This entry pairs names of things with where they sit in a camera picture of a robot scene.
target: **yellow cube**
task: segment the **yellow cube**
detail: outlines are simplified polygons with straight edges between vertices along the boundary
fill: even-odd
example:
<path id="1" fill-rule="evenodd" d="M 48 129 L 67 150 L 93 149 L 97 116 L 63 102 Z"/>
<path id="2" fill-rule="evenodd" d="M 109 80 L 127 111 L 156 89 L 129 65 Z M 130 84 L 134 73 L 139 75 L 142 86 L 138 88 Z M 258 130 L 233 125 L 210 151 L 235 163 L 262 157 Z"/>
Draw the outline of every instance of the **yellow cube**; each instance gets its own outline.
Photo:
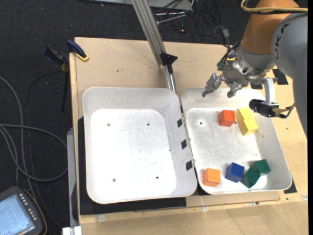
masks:
<path id="1" fill-rule="evenodd" d="M 259 129 L 254 118 L 244 119 L 243 122 L 238 123 L 238 126 L 244 136 L 255 133 Z"/>
<path id="2" fill-rule="evenodd" d="M 253 118 L 253 113 L 250 110 L 249 107 L 244 107 L 244 108 L 240 108 L 238 109 L 238 111 L 235 114 L 236 119 L 238 121 L 238 123 L 243 122 L 245 119 L 249 119 L 249 118 Z"/>

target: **display screen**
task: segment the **display screen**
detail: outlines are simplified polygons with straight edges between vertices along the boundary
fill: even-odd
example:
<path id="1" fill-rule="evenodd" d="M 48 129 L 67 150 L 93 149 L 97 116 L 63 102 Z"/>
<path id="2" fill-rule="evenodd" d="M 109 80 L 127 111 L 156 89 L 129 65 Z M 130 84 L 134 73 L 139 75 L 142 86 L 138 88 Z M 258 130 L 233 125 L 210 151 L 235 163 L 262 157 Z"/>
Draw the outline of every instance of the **display screen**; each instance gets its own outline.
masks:
<path id="1" fill-rule="evenodd" d="M 0 235 L 23 235 L 35 229 L 18 196 L 0 202 Z"/>

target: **orange cube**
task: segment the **orange cube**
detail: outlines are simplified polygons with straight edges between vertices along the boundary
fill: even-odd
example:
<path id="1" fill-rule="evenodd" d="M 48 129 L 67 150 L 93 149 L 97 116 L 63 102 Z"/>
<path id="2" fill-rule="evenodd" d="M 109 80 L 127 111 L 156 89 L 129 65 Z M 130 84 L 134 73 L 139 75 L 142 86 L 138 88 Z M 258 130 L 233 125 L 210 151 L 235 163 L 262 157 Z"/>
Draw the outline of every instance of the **orange cube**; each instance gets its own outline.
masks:
<path id="1" fill-rule="evenodd" d="M 221 182 L 221 171 L 208 168 L 203 173 L 203 184 L 205 186 L 215 187 Z"/>
<path id="2" fill-rule="evenodd" d="M 219 124 L 220 126 L 232 126 L 236 122 L 235 112 L 229 110 L 222 110 L 219 113 Z"/>

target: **blue cube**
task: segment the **blue cube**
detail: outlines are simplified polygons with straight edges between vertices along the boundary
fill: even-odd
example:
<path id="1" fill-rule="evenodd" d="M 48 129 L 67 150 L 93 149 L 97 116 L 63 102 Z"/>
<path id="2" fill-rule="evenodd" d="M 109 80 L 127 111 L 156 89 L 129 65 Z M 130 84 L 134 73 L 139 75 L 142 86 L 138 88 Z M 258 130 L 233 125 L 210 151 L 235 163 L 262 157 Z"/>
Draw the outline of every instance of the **blue cube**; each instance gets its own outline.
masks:
<path id="1" fill-rule="evenodd" d="M 245 167 L 236 163 L 231 163 L 227 168 L 225 178 L 237 183 L 240 180 L 242 180 L 244 176 L 244 170 L 245 170 Z"/>

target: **empty white tray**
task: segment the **empty white tray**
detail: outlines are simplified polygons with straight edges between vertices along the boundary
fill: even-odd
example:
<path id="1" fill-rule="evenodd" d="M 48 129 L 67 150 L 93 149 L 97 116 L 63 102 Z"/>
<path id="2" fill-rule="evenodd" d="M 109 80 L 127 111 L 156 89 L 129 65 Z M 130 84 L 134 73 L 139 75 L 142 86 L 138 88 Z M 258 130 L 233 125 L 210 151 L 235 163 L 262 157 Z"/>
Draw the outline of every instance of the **empty white tray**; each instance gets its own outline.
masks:
<path id="1" fill-rule="evenodd" d="M 289 188 L 291 174 L 271 118 L 255 113 L 259 129 L 247 136 L 242 135 L 237 124 L 219 125 L 218 114 L 222 110 L 237 111 L 249 106 L 252 99 L 264 100 L 263 95 L 253 89 L 242 89 L 228 98 L 228 91 L 220 88 L 203 98 L 201 89 L 187 89 L 181 95 L 200 186 L 210 194 Z M 226 169 L 232 162 L 244 166 L 246 172 L 254 161 L 261 159 L 267 160 L 271 172 L 261 176 L 250 189 L 241 182 L 225 178 Z M 215 188 L 203 185 L 202 175 L 208 167 L 221 170 L 221 183 Z"/>
<path id="2" fill-rule="evenodd" d="M 185 197 L 197 179 L 178 96 L 166 88 L 100 88 L 83 95 L 86 179 L 100 204 Z"/>

